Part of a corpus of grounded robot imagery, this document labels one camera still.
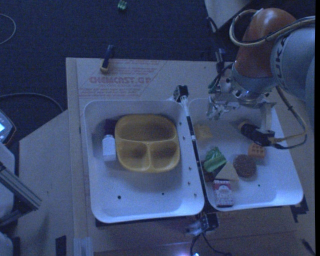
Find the red and white box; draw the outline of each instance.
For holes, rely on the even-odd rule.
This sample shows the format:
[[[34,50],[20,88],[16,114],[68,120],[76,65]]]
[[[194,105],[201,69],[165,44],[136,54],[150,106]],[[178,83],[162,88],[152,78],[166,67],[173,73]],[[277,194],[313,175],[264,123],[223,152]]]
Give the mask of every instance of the red and white box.
[[[234,197],[229,180],[215,179],[213,181],[213,193],[217,207],[231,207],[234,205]]]

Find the white tray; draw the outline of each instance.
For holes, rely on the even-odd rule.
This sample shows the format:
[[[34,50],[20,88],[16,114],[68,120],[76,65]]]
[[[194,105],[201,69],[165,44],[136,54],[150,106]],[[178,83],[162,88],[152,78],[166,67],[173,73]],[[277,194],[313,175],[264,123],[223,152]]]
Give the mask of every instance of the white tray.
[[[206,109],[208,98],[194,99],[189,103],[189,113],[193,125],[200,123],[208,125],[213,138],[197,140],[200,160],[203,161],[207,151],[218,147],[227,161],[233,162],[236,155],[248,154],[251,140],[244,137],[237,129],[239,121],[249,119],[256,126],[261,125],[261,115],[258,109],[240,107],[237,110],[222,115],[219,120],[208,120]],[[284,136],[277,113],[272,109],[272,127],[277,138]],[[210,204],[220,211],[276,207],[296,205],[303,198],[303,189],[294,166],[290,151],[266,147],[266,156],[257,163],[257,173],[251,178],[241,178],[231,181],[234,197],[232,207],[217,207],[212,184],[206,183],[206,192]]]
[[[129,114],[159,114],[177,129],[180,162],[162,173],[125,170],[118,161],[104,162],[106,119]],[[170,100],[94,100],[84,109],[85,141],[93,215],[104,223],[191,216],[204,207],[204,195],[192,139],[182,106]]]

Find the chocolate cookie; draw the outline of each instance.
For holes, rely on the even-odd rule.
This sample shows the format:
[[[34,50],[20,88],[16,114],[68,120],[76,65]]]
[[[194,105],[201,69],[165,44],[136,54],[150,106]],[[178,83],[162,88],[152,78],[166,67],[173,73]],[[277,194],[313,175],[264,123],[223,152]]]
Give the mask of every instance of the chocolate cookie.
[[[233,160],[233,167],[236,173],[244,178],[252,177],[257,171],[255,160],[246,154],[237,155]]]

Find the green food item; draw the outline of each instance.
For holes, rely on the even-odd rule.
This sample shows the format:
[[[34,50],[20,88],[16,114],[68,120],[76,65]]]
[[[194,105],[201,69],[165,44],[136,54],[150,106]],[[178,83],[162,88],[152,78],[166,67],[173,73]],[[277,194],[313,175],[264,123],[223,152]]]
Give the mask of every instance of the green food item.
[[[226,163],[227,160],[225,156],[220,152],[219,148],[215,146],[213,149],[206,153],[203,167],[208,173],[212,173]]]

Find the food item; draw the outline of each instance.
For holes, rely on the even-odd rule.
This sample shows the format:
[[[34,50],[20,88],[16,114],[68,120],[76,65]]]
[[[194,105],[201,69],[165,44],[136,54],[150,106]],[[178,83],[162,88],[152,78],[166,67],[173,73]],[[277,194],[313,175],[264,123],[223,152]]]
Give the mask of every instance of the food item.
[[[231,184],[228,180],[213,181],[213,193],[218,207],[231,207],[234,205],[234,197]]]
[[[236,169],[230,162],[226,162],[223,168],[215,176],[217,180],[229,180],[229,181],[238,181],[239,176]]]
[[[226,162],[227,160],[225,156],[220,152],[219,148],[215,146],[206,153],[203,167],[207,172],[212,173],[219,167],[223,166]]]
[[[256,161],[246,154],[239,154],[233,160],[233,167],[240,177],[252,177],[257,171]]]
[[[213,137],[210,127],[199,123],[194,126],[194,134],[197,140],[210,139]]]
[[[263,159],[266,156],[265,148],[256,143],[251,143],[248,150],[248,156]]]

